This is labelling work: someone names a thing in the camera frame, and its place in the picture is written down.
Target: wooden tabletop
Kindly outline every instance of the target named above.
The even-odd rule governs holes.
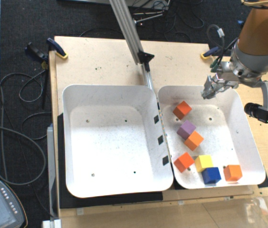
[[[49,54],[52,121],[57,163],[57,116],[63,113],[62,91],[65,87],[71,84],[144,85],[144,78],[141,67],[134,63],[125,40],[55,37],[55,41],[69,54],[66,60],[60,59],[54,52]],[[156,94],[162,86],[202,86],[207,75],[211,75],[209,65],[212,59],[204,61],[200,57],[201,53],[209,50],[207,44],[142,41],[142,46],[145,52],[155,55],[150,62],[150,68]],[[262,79],[268,81],[268,73]],[[263,104],[260,88],[240,85],[237,92],[243,105],[249,102]],[[255,118],[248,116],[247,118],[268,176],[268,124]],[[57,164],[56,174],[59,181]],[[260,189],[257,185],[252,185],[198,190],[175,190],[171,187],[163,192],[163,202],[126,205],[126,209],[143,210],[158,207],[162,209],[168,206],[171,208],[171,205],[179,205],[180,202],[197,204],[225,200],[230,196],[235,199],[264,197],[268,196],[268,187]],[[103,214],[118,212],[120,207],[122,206],[98,206],[84,208],[84,210],[85,214]],[[65,217],[66,223],[80,223],[77,220],[77,209],[58,209],[58,215],[61,218]],[[102,227],[101,224],[105,227],[105,223],[99,223],[97,227]]]

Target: purple cube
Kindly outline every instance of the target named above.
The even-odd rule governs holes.
[[[177,131],[177,134],[184,140],[187,140],[195,129],[196,126],[194,126],[190,121],[186,120]]]

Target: bin with colored blocks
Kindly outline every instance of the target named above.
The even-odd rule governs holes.
[[[238,181],[242,176],[240,165],[228,165],[224,168],[224,175],[226,181]]]
[[[178,104],[176,106],[176,108],[173,110],[173,113],[174,113],[174,115],[177,116],[178,119],[181,120],[191,110],[192,110],[192,108],[185,101],[182,101],[180,104]]]
[[[193,133],[195,129],[196,126],[189,120],[186,120],[178,129],[177,134],[184,140],[187,140],[187,138]]]
[[[201,175],[205,184],[216,184],[221,180],[218,167],[208,167],[201,172]]]
[[[199,155],[195,159],[197,172],[202,172],[206,168],[213,167],[211,155]]]
[[[189,149],[194,151],[203,140],[204,138],[197,131],[193,131],[193,133],[186,139],[184,144],[187,145]]]
[[[186,152],[174,161],[174,165],[180,172],[188,169],[192,164],[194,164],[194,159]]]

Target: orange cube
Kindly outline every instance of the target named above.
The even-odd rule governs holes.
[[[193,133],[191,133],[191,135],[186,139],[184,144],[187,145],[189,149],[194,151],[203,140],[204,138],[197,131],[193,131]]]
[[[180,172],[188,169],[192,164],[194,164],[194,159],[187,152],[178,157],[176,161],[174,161],[174,165]]]
[[[181,120],[191,110],[192,108],[185,101],[183,101],[177,105],[177,107],[173,110],[173,113],[177,116],[178,119]]]
[[[238,181],[242,176],[240,165],[228,165],[224,168],[226,181]]]

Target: yellow clamp pad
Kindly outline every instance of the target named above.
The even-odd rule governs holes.
[[[57,55],[58,57],[60,57],[61,59],[63,59],[63,60],[67,59],[67,57],[68,57],[68,53],[66,53],[66,54],[63,56],[63,55],[59,54],[58,52],[56,52],[56,55]]]
[[[203,60],[207,60],[207,59],[209,59],[210,57],[211,57],[211,55],[210,55],[210,56],[207,56],[207,57],[204,57],[204,54],[201,53],[201,59],[203,59]]]

